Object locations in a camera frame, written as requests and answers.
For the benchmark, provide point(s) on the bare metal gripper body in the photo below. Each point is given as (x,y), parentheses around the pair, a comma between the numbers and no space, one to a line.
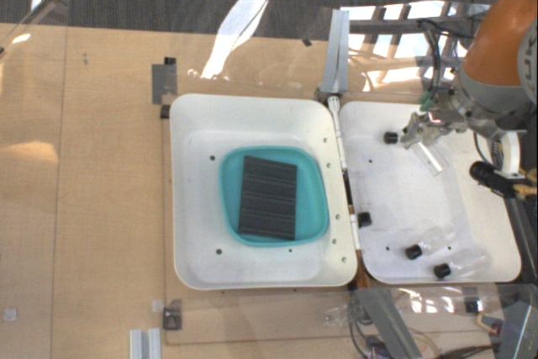
(449,115)

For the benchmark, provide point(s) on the dark grey ribbed mat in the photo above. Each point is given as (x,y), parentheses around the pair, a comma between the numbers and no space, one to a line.
(267,197)

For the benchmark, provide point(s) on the black cylinder on white bracket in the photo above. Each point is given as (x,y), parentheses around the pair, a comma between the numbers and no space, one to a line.
(494,176)

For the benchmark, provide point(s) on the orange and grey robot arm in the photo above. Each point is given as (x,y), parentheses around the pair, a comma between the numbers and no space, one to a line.
(498,50)

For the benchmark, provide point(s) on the teal plate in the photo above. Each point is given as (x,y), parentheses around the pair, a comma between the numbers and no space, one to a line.
(313,197)

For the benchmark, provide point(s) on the thin black and white rod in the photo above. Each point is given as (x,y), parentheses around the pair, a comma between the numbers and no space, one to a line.
(342,155)

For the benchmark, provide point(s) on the clear plastic bottle black cap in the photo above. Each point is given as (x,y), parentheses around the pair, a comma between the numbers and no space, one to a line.
(442,270)
(433,162)
(414,251)

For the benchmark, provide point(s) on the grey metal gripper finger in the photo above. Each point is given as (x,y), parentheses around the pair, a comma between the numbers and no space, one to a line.
(428,135)
(409,132)

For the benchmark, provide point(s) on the white plastic tray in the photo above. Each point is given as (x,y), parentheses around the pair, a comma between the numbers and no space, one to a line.
(403,197)
(197,197)

